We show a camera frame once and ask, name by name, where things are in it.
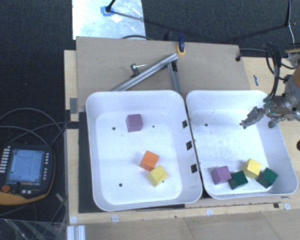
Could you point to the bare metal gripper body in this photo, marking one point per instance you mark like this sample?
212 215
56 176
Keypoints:
282 107

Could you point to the brown cardboard board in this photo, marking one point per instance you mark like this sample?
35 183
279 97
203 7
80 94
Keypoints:
210 69

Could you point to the white plastic tray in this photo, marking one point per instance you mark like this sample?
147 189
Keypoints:
130 144
227 144

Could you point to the orange cube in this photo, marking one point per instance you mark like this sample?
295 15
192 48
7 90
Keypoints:
149 160

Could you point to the thin black rod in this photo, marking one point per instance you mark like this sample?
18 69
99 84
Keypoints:
192 134

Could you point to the green cube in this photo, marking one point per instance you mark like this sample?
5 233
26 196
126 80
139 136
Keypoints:
238 179
267 177

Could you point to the yellow cube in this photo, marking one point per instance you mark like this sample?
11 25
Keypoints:
251 168
157 175

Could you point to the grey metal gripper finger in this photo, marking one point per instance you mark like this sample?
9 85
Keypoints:
253 116
275 122

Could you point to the purple cube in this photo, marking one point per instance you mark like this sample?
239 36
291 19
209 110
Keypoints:
220 175
134 123

